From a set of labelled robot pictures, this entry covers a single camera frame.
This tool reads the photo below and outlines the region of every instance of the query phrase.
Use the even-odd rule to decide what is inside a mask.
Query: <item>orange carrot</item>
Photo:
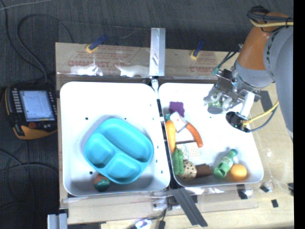
[[[174,153],[176,148],[176,128],[173,121],[168,120],[165,122],[165,130],[168,146],[170,147],[171,153]]]

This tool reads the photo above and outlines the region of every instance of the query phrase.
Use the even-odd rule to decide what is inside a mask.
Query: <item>orange fruit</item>
[[[246,167],[242,164],[234,164],[230,169],[230,175],[236,181],[245,179],[247,173]]]

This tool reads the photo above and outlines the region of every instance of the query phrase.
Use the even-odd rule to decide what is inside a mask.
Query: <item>wooden table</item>
[[[71,50],[75,45],[57,44],[57,66],[62,65],[66,58],[70,58]],[[180,55],[187,57],[189,51],[177,50]],[[217,63],[221,62],[226,52],[213,52]],[[237,55],[224,64],[224,68],[230,68]],[[59,79],[57,90],[65,82],[73,78]],[[277,100],[275,85],[264,89],[268,91],[273,103]],[[251,115],[257,116],[263,112],[262,105],[257,102],[251,109]],[[152,201],[143,195],[81,199],[68,198],[68,193],[62,183],[62,146],[61,146],[61,115],[60,99],[58,98],[59,120],[59,171],[60,171],[60,200],[62,208],[68,209],[68,225],[101,223],[101,229],[122,229],[134,226],[141,218],[160,214],[153,211]],[[251,127],[260,126],[265,120],[258,120]],[[215,199],[215,195],[203,196],[203,205],[200,207],[204,219],[211,229],[239,229],[239,228],[287,228],[294,227],[294,197],[290,194],[287,183],[293,183],[293,142],[285,128],[284,119],[280,108],[273,119],[263,129],[254,132],[255,143],[264,166],[264,182],[271,188],[269,192],[260,189],[260,185],[254,186],[251,199],[240,199],[235,194],[232,199]],[[181,209],[168,211],[164,221],[167,229],[192,228],[186,215]],[[148,228],[158,228],[158,220],[152,220]]]

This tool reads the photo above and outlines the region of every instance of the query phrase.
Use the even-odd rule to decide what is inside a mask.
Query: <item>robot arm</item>
[[[234,127],[245,128],[248,111],[258,101],[259,91],[275,83],[288,133],[293,139],[293,19],[265,8],[253,7],[247,14],[254,27],[249,32],[234,66],[219,70],[216,84],[204,98],[208,111],[219,114],[242,103],[240,113],[228,112]]]

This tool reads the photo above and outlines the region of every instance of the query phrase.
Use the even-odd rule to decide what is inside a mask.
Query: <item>yellow cable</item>
[[[249,119],[249,120],[243,120],[242,121],[242,124],[243,124],[243,127],[247,126],[248,124],[252,123],[253,121],[269,114],[270,112],[272,112],[276,107],[278,106],[278,100],[276,101],[276,103],[272,106],[272,108],[270,108],[269,110],[267,110],[266,112],[252,118],[252,119]]]
[[[250,22],[257,27],[286,26],[286,25],[293,26],[294,25],[293,22],[274,22],[274,23],[268,23],[268,24],[260,24],[260,23],[256,23],[252,19],[250,19]]]

